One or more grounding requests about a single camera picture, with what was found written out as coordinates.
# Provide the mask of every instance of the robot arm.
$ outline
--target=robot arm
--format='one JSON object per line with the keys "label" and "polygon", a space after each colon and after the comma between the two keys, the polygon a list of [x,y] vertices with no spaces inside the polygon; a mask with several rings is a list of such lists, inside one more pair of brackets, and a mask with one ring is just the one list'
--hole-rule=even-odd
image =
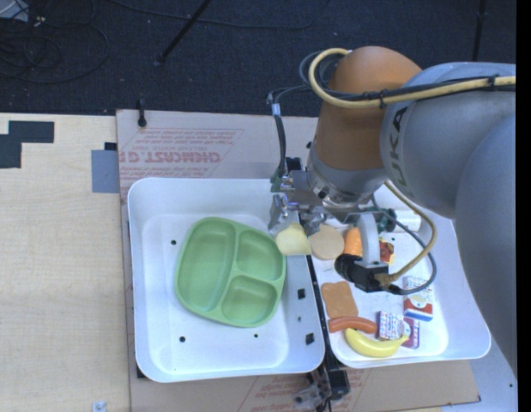
{"label": "robot arm", "polygon": [[[333,56],[342,58],[325,83],[321,63]],[[368,46],[316,55],[307,82],[323,99],[317,131],[305,170],[279,173],[271,233],[289,211],[308,235],[330,217],[379,221],[369,202],[390,181],[453,221],[469,286],[516,375],[516,66],[422,70]]]}

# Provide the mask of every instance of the black metal pole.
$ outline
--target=black metal pole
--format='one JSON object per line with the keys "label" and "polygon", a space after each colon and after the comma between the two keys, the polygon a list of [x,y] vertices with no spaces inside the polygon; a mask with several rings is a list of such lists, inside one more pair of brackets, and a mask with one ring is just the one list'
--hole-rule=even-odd
{"label": "black metal pole", "polygon": [[479,59],[480,36],[482,35],[482,24],[486,18],[486,0],[480,0],[479,13],[477,14],[477,28],[474,35],[473,61]]}
{"label": "black metal pole", "polygon": [[172,43],[156,58],[154,61],[155,66],[162,65],[165,61],[167,56],[170,54],[172,49],[178,44],[178,42],[184,37],[184,35],[189,31],[191,26],[195,24],[195,21],[198,20],[198,17],[201,15],[202,12],[208,7],[208,5],[211,3],[212,0],[204,0],[202,4],[200,5],[200,8],[195,12],[195,14],[187,21],[187,24],[179,31],[179,33],[176,35],[176,38],[173,39]]}

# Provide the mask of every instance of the yellow banana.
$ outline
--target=yellow banana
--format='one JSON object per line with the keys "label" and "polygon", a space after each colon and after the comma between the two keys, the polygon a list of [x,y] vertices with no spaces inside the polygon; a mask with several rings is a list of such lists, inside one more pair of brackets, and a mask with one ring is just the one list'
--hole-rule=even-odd
{"label": "yellow banana", "polygon": [[408,340],[406,334],[395,340],[373,340],[353,328],[345,329],[345,338],[352,349],[366,357],[390,357]]}

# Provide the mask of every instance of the black floor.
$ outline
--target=black floor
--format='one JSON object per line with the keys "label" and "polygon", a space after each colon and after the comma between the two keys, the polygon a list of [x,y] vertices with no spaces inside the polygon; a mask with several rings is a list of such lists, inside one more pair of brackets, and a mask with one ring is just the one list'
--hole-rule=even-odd
{"label": "black floor", "polygon": [[[144,99],[269,114],[268,92],[300,84],[300,61],[330,47],[382,45],[422,68],[516,62],[516,0],[212,0],[161,66],[205,0],[22,1],[25,21],[0,17],[0,112],[111,115]],[[282,113],[319,105],[295,94]]]}

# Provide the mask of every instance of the white tray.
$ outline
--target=white tray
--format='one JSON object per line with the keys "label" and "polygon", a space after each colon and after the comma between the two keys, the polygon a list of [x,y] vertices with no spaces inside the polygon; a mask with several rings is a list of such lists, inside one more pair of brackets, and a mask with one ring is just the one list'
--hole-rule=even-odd
{"label": "white tray", "polygon": [[[158,382],[308,373],[324,357],[322,326],[304,256],[289,257],[275,315],[256,328],[219,324],[188,311],[173,279],[190,227],[219,216],[267,232],[267,179],[135,182],[128,193],[136,361]],[[300,298],[302,290],[305,297]]]}
{"label": "white tray", "polygon": [[[376,197],[379,206],[409,210],[385,186],[377,191]],[[433,319],[428,322],[420,321],[418,348],[400,347],[395,355],[382,359],[356,353],[348,346],[343,331],[329,333],[332,352],[348,367],[382,367],[426,361],[477,359],[487,354],[491,347],[490,332],[469,289],[462,268],[452,221],[425,212],[437,227],[437,242],[431,251],[437,263],[437,277],[431,285],[435,296]],[[341,232],[345,230],[342,225],[334,221],[327,223],[337,226]],[[426,222],[422,222],[417,234],[425,243],[429,241],[431,229]],[[380,236],[395,247],[395,262],[389,267],[389,273],[396,272],[422,251],[422,247],[407,233],[382,233]],[[313,264],[319,286],[325,282],[343,280],[334,269],[334,261],[321,261],[314,257]],[[431,266],[427,258],[420,260],[407,272],[407,275],[422,278],[428,278],[430,274]],[[402,279],[395,282],[401,288]],[[403,314],[402,296],[385,292],[366,293],[353,284],[351,288],[360,317],[377,321],[377,313],[380,310]]]}

